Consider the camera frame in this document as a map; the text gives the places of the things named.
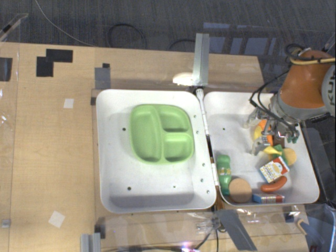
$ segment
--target white tray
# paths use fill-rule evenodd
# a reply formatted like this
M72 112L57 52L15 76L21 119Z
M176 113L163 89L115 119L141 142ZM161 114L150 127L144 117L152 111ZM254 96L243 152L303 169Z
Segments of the white tray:
M260 186L265 183L259 168L268 162L268 155L260 152L251 155L254 128L244 129L243 124L254 107L248 99L251 93L210 92L204 98L211 144L215 160L219 154L231 158L232 175L244 178L252 187L253 193L260 193ZM270 103L271 94L262 94L265 105ZM285 176L287 183L276 193L285 196L286 205L308 204L319 197L319 187L309 158L302 132L296 144L286 143L286 147L295 150L298 160ZM225 201L235 206L257 205L249 202L236 204L225 196Z
M129 117L140 104L169 104L188 114L195 152L186 162L151 165L132 153ZM105 90L97 97L100 194L114 213L205 209L216 200L197 98L183 91Z

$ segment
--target green bottle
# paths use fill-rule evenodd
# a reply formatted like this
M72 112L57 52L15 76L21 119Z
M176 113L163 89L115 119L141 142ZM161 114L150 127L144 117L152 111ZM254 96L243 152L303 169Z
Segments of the green bottle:
M217 173L222 194L229 196L229 183L231 182L232 177L230 157L228 155L219 155L217 157Z

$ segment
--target green plate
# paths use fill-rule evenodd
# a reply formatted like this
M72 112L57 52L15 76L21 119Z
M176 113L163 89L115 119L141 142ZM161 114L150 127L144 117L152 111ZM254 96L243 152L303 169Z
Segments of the green plate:
M187 113L166 104L133 108L130 139L134 155L147 163L176 163L194 154L194 137Z

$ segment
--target white wire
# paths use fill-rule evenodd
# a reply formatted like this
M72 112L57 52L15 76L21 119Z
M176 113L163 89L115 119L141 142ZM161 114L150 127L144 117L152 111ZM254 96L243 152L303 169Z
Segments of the white wire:
M48 22L50 22L50 24L53 25L55 28L57 28L57 29L60 30L62 33L66 34L68 37L74 39L74 40L77 41L77 42L80 42L80 43L82 43L82 44L84 44L84 45L86 45L86 46L95 47L94 45L85 43L85 42L83 42L83 41L77 39L76 37L70 35L70 34L67 33L66 31L64 31L62 28L58 27L56 24L54 24L54 23L47 17L47 15L44 13L44 11L42 10L42 8L41 8L41 6L40 6L40 4L39 4L39 2L38 2L37 0L35 0L35 3L36 3L36 5L38 6L38 8L39 8L39 10L41 11L41 13L43 14L43 16L45 17L45 19L46 19Z

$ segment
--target brown round object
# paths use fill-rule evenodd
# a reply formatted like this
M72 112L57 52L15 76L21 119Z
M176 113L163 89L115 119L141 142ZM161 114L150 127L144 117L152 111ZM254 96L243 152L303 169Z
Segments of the brown round object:
M231 199L236 203L246 203L251 200L252 189L245 179L233 179L229 184Z
M289 148L285 148L283 149L285 157L287 159L288 162L288 166L291 166L295 163L295 161L298 159L298 157L296 156L296 153L293 149L289 149Z

